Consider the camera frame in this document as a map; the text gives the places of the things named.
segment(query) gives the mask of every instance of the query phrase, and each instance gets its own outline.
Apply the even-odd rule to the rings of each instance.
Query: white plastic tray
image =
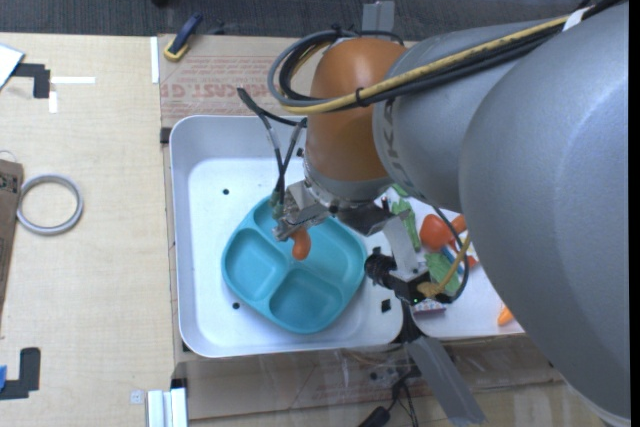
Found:
[[[283,146],[290,128],[273,123]],[[178,317],[182,339],[204,357],[372,347],[402,327],[398,299],[365,278],[350,304],[325,330],[295,334],[243,304],[224,282],[221,258],[236,226],[277,178],[273,150],[256,117],[191,116],[173,128],[171,177],[176,237]],[[304,147],[304,134],[298,142]],[[287,183],[303,178],[293,157]],[[382,235],[363,238],[370,252]],[[382,302],[391,309],[383,311]]]

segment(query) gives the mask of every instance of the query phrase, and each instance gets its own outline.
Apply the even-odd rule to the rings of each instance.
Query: wooden table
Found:
[[[11,78],[0,94],[0,149],[25,177],[61,173],[85,211],[71,231],[41,237],[18,225],[0,326],[0,364],[18,377],[20,350],[42,354],[39,390],[0,401],[0,425],[143,426],[144,393],[168,389],[174,370],[160,102],[143,37],[0,34],[52,76],[95,77],[56,86],[58,112]],[[25,210],[42,224],[73,209],[41,186]],[[478,394],[489,425],[600,426],[564,384]],[[435,399],[414,400],[421,425],[448,426]],[[378,404],[230,417],[197,425],[357,425]],[[408,425],[396,407],[388,425]]]

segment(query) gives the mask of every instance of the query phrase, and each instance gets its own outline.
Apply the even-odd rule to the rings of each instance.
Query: blue plate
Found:
[[[273,234],[268,198],[260,201],[229,238],[222,254],[227,285],[248,305],[283,328],[311,334],[328,327],[349,304],[364,278],[362,242],[333,218],[309,229],[311,252],[291,256],[293,241]]]

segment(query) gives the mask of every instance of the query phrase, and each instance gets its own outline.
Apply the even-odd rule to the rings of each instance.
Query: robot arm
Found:
[[[544,43],[509,59],[466,70],[454,62],[439,87],[364,100],[372,84],[539,25],[461,31],[409,50],[365,38],[330,48],[313,100],[287,104],[308,114],[305,180],[287,189],[274,234],[283,240],[334,215],[364,235],[388,226],[392,238],[393,216],[374,200],[394,182],[463,213],[487,276],[525,331],[605,421],[625,425],[628,2],[560,33],[556,24]],[[347,105],[362,106],[323,112],[325,99],[349,94]],[[408,283],[411,259],[400,256],[402,241],[391,243]]]

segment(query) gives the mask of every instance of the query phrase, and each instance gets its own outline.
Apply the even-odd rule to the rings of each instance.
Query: blue tape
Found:
[[[0,365],[0,391],[4,388],[4,383],[7,380],[7,366]]]

